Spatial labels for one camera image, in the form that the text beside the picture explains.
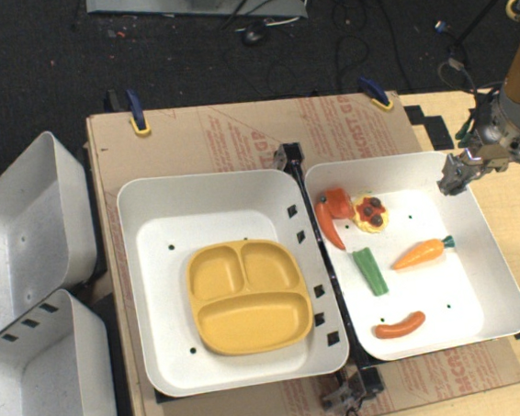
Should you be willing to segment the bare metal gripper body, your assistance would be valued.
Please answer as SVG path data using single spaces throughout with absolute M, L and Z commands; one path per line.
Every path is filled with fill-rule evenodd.
M 459 144 L 463 175 L 504 172 L 509 163 L 520 164 L 520 92 L 481 96 L 471 122 Z

